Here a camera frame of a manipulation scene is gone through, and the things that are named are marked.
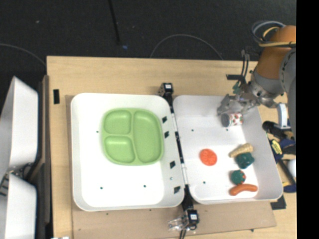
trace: black floor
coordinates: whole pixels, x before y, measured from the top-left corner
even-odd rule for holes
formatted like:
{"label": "black floor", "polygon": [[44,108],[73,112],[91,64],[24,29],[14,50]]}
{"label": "black floor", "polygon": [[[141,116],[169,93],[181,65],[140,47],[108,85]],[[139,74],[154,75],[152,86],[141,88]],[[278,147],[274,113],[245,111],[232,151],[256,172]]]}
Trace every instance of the black floor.
{"label": "black floor", "polygon": [[[47,55],[241,60],[258,20],[296,24],[297,0],[0,0],[0,43]],[[187,34],[195,38],[175,36]],[[33,88],[45,67],[0,46],[0,108],[13,75]]]}

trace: orange round toy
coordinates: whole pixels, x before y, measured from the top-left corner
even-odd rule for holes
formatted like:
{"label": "orange round toy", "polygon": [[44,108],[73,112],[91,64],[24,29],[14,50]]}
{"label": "orange round toy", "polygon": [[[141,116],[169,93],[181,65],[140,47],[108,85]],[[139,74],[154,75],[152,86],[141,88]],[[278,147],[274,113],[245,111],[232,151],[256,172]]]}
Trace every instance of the orange round toy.
{"label": "orange round toy", "polygon": [[217,162],[217,155],[211,149],[203,149],[200,152],[199,158],[201,162],[208,166],[214,165]]}

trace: black cable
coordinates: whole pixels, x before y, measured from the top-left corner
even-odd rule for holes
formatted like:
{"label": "black cable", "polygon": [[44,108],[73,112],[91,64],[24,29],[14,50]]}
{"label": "black cable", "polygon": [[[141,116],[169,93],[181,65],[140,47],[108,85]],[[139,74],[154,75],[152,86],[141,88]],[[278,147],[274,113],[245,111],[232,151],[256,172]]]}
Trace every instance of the black cable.
{"label": "black cable", "polygon": [[246,78],[247,72],[248,72],[248,64],[249,60],[246,60],[246,68],[245,68],[245,73],[244,73],[244,79]]}
{"label": "black cable", "polygon": [[9,47],[9,48],[17,49],[17,50],[21,50],[21,51],[23,51],[23,52],[25,52],[25,53],[27,53],[27,54],[33,56],[34,58],[36,58],[38,61],[41,62],[41,64],[43,64],[43,65],[46,67],[45,62],[44,62],[42,59],[40,59],[37,55],[33,54],[32,52],[30,52],[30,51],[28,51],[28,50],[26,50],[26,49],[23,49],[23,48],[20,48],[20,47],[11,45],[11,44],[6,44],[6,43],[0,43],[0,46]]}
{"label": "black cable", "polygon": [[196,224],[194,224],[194,225],[192,225],[192,226],[188,226],[188,227],[189,227],[189,229],[190,229],[190,230],[194,231],[194,230],[196,230],[197,225],[196,225]]}
{"label": "black cable", "polygon": [[274,26],[278,26],[278,27],[286,26],[278,21],[260,20],[260,21],[255,22],[251,27],[251,32],[252,32],[253,38],[255,39],[256,42],[258,42],[258,43],[271,43],[271,42],[263,41],[260,37],[258,37],[256,35],[257,30],[259,30],[261,27],[266,26],[266,25],[274,25]]}
{"label": "black cable", "polygon": [[173,35],[170,35],[170,36],[164,38],[162,41],[160,41],[160,42],[155,46],[154,50],[152,51],[152,53],[151,53],[151,55],[150,55],[150,58],[153,57],[154,52],[156,51],[156,49],[157,49],[163,42],[165,42],[166,40],[168,40],[168,39],[170,39],[170,38],[173,38],[173,37],[189,37],[189,38],[193,38],[193,39],[196,39],[196,40],[198,40],[198,41],[201,41],[201,42],[205,43],[206,45],[208,45],[208,46],[218,55],[218,57],[219,57],[221,60],[224,60],[224,59],[222,58],[222,56],[219,54],[219,52],[218,52],[211,44],[209,44],[208,42],[206,42],[206,41],[203,40],[203,39],[200,39],[200,38],[198,38],[198,37],[196,37],[196,36],[193,36],[193,35],[190,35],[190,34],[173,34]]}
{"label": "black cable", "polygon": [[114,8],[113,8],[112,0],[108,0],[108,3],[109,3],[109,7],[110,7],[111,16],[112,16],[113,27],[114,27],[114,30],[115,30],[116,43],[117,44],[121,44],[119,29],[118,29],[118,25],[116,23],[117,20],[116,20],[116,17],[115,17],[115,12],[114,12]]}
{"label": "black cable", "polygon": [[180,234],[179,234],[179,239],[184,239],[185,238],[185,236],[186,236],[186,229],[183,229],[183,230],[181,230],[180,231]]}
{"label": "black cable", "polygon": [[241,73],[240,75],[243,76],[244,75],[244,70],[245,70],[245,61],[246,61],[246,57],[243,56],[243,67],[241,68]]}

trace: white plastic box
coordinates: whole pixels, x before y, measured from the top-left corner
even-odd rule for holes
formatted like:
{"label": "white plastic box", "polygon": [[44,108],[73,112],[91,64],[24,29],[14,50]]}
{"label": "white plastic box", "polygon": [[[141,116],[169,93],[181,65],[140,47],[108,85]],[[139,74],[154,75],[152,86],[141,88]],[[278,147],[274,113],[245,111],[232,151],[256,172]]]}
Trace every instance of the white plastic box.
{"label": "white plastic box", "polygon": [[38,148],[38,93],[11,80],[0,116],[0,239],[33,239],[36,188],[14,175],[33,163]]}
{"label": "white plastic box", "polygon": [[[193,199],[201,204],[279,198],[283,188],[258,109],[249,110],[243,125],[225,128],[217,116],[222,98],[179,96],[173,102],[174,116],[160,96],[76,95],[70,113],[72,191],[77,206],[85,211],[174,207],[183,201],[185,184],[189,185]],[[102,117],[116,108],[146,109],[158,117],[164,142],[159,161],[129,166],[115,164],[105,157],[100,136]],[[184,157],[183,168],[176,130]],[[255,158],[245,169],[246,182],[259,189],[230,196],[229,190],[234,186],[230,172],[239,167],[228,153],[246,142],[254,146]],[[201,163],[199,153],[204,148],[217,154],[214,166]]]}

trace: green divided plate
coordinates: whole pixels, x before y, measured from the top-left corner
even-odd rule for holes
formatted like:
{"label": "green divided plate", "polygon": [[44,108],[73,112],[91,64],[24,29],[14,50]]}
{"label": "green divided plate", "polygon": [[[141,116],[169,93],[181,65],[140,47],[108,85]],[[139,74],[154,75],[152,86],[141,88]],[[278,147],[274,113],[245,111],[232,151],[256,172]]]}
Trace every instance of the green divided plate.
{"label": "green divided plate", "polygon": [[110,110],[103,116],[103,150],[120,165],[149,165],[161,159],[164,151],[159,118],[144,109]]}

